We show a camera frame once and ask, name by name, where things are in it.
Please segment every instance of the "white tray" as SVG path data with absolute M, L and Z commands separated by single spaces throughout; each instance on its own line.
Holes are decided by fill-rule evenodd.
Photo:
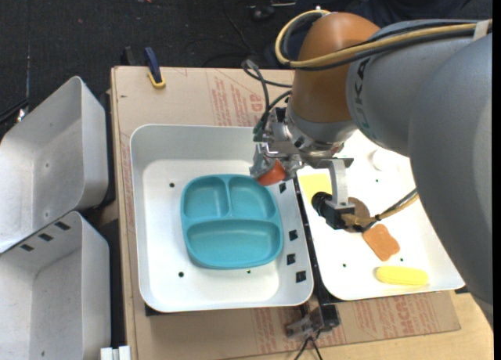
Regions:
M 383 212 L 415 188 L 409 159 L 381 149 L 357 131 L 345 144 L 339 157 L 354 158 L 347 168 L 348 195 L 361 200 L 370 214 Z M 329 175 L 327 170 L 301 169 L 298 180 L 313 173 Z M 384 219 L 400 251 L 381 261 L 361 233 L 334 230 L 325 219 L 305 203 L 322 281 L 335 297 L 359 300 L 407 293 L 454 290 L 464 286 L 460 274 L 445 252 L 420 200 Z M 423 269 L 429 275 L 425 286 L 397 286 L 381 283 L 374 270 L 381 265 L 401 265 Z
M 0 359 L 95 360 L 110 345 L 110 255 L 77 212 L 0 257 Z
M 106 155 L 103 106 L 72 77 L 0 144 L 0 253 L 70 211 L 100 204 Z
M 283 250 L 277 259 L 248 270 L 202 268 L 189 259 L 180 215 L 185 185 L 202 175 L 249 175 L 252 137 L 252 128 L 208 126 L 144 125 L 133 133 L 139 288 L 151 308 L 175 312 L 294 306 L 310 298 L 312 270 L 292 182 L 282 193 L 279 185 L 271 188 L 283 225 Z M 291 240 L 293 231 L 297 238 Z M 288 265 L 291 254 L 295 262 Z

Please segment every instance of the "hole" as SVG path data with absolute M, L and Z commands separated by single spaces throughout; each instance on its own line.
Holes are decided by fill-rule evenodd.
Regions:
M 306 280 L 306 271 L 296 272 L 296 283 L 303 282 Z
M 54 225 L 57 226 L 59 229 L 62 229 L 63 231 L 71 229 L 71 227 L 66 225 L 64 222 L 56 222 Z
M 42 233 L 38 235 L 40 239 L 43 239 L 45 242 L 50 242 L 52 239 L 54 239 L 52 236 L 47 235 L 46 233 Z
M 289 240 L 295 240 L 297 239 L 297 231 L 289 231 Z
M 20 246 L 21 249 L 25 250 L 25 251 L 32 251 L 34 250 L 33 247 L 31 247 L 29 244 L 24 244 L 22 246 Z
M 296 262 L 296 254 L 288 254 L 287 255 L 287 265 L 291 265 Z

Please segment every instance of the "black floor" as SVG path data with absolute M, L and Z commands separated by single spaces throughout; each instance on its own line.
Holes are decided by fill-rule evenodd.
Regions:
M 0 138 L 18 114 L 9 110 L 33 110 L 74 75 L 105 92 L 126 46 L 139 63 L 150 46 L 161 66 L 240 67 L 292 16 L 291 6 L 281 6 L 269 21 L 254 22 L 247 6 L 263 2 L 0 0 Z M 492 0 L 471 0 L 461 17 L 492 17 Z

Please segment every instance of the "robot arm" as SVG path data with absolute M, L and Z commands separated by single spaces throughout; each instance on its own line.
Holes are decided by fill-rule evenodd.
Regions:
M 492 21 L 379 29 L 348 13 L 304 15 L 317 20 L 298 61 L 281 44 L 299 19 L 277 38 L 279 60 L 295 69 L 292 94 L 263 125 L 250 174 L 269 185 L 328 167 L 340 195 L 326 209 L 339 214 L 352 208 L 333 160 L 355 130 L 408 156 L 431 224 L 492 326 Z

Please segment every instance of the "yellow cable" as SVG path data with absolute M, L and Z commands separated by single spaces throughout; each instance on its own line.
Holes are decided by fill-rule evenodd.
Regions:
M 341 215 L 341 218 L 343 219 L 344 222 L 346 222 L 346 225 L 368 225 L 371 222 L 378 222 L 381 221 L 382 219 L 388 218 L 392 215 L 397 214 L 398 212 L 404 210 L 408 206 L 410 206 L 412 203 L 414 203 L 417 199 L 419 199 L 419 195 L 417 193 L 414 193 L 406 202 L 400 204 L 398 207 L 396 207 L 394 210 L 390 211 L 385 211 L 383 214 L 379 214 L 374 217 L 356 217 L 354 214 L 343 214 Z
M 322 66 L 322 65 L 329 65 L 331 63 L 335 63 L 336 61 L 340 61 L 343 59 L 347 59 L 350 56 L 353 56 L 354 54 L 357 54 L 362 51 L 370 50 L 370 49 L 378 49 L 380 47 L 385 47 L 390 44 L 394 43 L 399 43 L 402 41 L 408 41 L 412 40 L 414 38 L 421 38 L 423 36 L 430 36 L 433 34 L 444 34 L 444 33 L 449 33 L 451 31 L 467 31 L 470 29 L 474 29 L 477 24 L 476 23 L 462 23 L 459 25 L 450 25 L 450 26 L 440 26 L 440 27 L 429 27 L 426 29 L 422 29 L 419 31 L 411 31 L 408 33 L 403 33 L 403 34 L 398 34 L 394 37 L 390 38 L 385 38 L 379 41 L 374 41 L 372 43 L 365 43 L 361 45 L 356 45 L 353 47 L 348 47 L 346 49 L 342 49 L 337 52 L 332 52 L 330 54 L 326 54 L 324 56 L 312 58 L 312 59 L 307 59 L 304 61 L 289 61 L 287 58 L 283 56 L 283 54 L 280 51 L 280 44 L 282 42 L 283 36 L 287 32 L 287 29 L 289 28 L 290 24 L 294 22 L 295 20 L 306 16 L 307 14 L 310 13 L 317 13 L 318 11 L 321 11 L 322 13 L 326 13 L 326 11 L 322 10 L 314 10 L 314 11 L 308 11 L 306 13 L 302 13 L 301 15 L 296 16 L 293 18 L 287 25 L 283 27 L 283 29 L 280 31 L 279 35 L 276 38 L 275 42 L 275 52 L 276 52 L 276 57 L 277 59 L 283 63 L 286 64 L 288 63 L 291 67 L 293 68 L 302 68 L 302 67 L 317 67 L 317 66 Z M 489 25 L 492 25 L 492 19 L 489 20 Z

